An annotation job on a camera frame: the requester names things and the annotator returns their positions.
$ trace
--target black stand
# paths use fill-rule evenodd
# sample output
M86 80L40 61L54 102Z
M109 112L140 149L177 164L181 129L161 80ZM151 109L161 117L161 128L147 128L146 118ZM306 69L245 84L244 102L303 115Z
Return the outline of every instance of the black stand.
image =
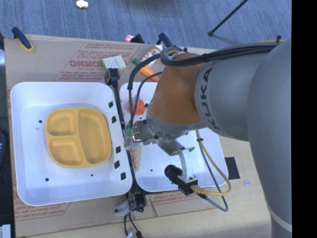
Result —
M209 36L212 36L213 33L224 23L226 22L238 9L242 7L248 0L243 0L228 16L226 16L214 29L208 32Z

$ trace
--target kuka logo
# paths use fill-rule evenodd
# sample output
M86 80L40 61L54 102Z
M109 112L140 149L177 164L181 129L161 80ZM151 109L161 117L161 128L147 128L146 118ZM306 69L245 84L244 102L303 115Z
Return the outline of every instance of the kuka logo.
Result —
M202 94L200 96L200 99L201 99L202 106L205 107L205 109L206 109L205 116L206 116L207 121L213 126L214 129L220 129L219 127L216 126L214 120L212 119L211 113L209 111L209 107L207 104L206 89L207 89L207 84L208 84L209 73L211 72L212 69L213 69L213 67L211 67L209 70L207 70L204 74L203 79L206 82L206 84L205 84L205 86L204 86L204 84L201 85Z

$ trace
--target robotic arm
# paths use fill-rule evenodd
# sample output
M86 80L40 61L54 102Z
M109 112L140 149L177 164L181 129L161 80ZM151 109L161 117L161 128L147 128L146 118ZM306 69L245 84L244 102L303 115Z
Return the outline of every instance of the robotic arm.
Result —
M166 52L175 57L161 56L166 67L133 140L169 155L182 149L178 137L204 127L249 141L272 237L292 237L291 40L234 46L204 55L206 62L175 47Z

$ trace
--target cable tie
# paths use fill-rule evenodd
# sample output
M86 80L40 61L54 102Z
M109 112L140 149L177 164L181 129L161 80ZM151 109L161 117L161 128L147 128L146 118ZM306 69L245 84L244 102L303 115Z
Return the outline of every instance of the cable tie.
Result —
M278 45L279 44L279 40L281 39L282 37L280 35L278 35L276 37L276 42L275 42L275 45Z
M202 57L203 57L203 61L204 61L204 62L208 62L208 61L207 61L207 55L208 55L208 54L206 54L206 53L202 54Z

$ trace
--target orange object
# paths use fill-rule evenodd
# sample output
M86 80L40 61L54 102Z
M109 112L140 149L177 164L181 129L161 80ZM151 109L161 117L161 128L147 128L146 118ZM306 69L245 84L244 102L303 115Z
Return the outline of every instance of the orange object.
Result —
M151 69L148 65L142 67L142 68L140 69L140 72L141 72L143 75L145 75L145 77L149 77L149 76L155 74L154 71L152 71L152 69ZM159 81L159 77L158 77L158 76L154 76L154 77L151 78L151 80L153 80L153 81L155 81L155 82L158 82L158 81Z
M108 123L96 109L56 109L46 119L45 133L49 154L62 167L96 166L111 155Z
M137 106L137 109L135 111L135 114L136 115L143 115L144 114L144 111L145 111L146 107L144 105L144 101L142 101L141 99L139 100L139 104Z

